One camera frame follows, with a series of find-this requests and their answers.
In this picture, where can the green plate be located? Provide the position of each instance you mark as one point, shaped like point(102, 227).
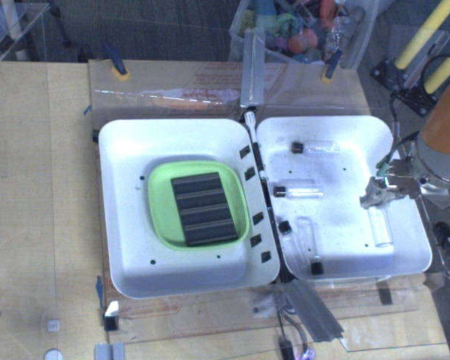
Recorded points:
point(161, 201)

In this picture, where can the white plastic tray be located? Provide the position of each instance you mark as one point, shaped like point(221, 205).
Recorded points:
point(127, 208)
point(345, 201)

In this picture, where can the clear plastic bin of toys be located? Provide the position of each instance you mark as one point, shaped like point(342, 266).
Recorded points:
point(303, 21)

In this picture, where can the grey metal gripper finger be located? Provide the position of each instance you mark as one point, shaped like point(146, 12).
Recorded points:
point(384, 198)
point(368, 195)

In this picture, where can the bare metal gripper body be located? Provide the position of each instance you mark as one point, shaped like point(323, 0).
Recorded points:
point(405, 178)

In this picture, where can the black ribbed rectangular block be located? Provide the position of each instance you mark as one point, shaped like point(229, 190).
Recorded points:
point(204, 208)

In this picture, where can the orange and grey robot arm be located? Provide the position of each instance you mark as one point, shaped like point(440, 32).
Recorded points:
point(440, 126)

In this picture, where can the clear plastic bottle black cap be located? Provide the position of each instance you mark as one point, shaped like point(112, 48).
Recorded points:
point(290, 238)
point(303, 191)
point(312, 246)
point(318, 148)

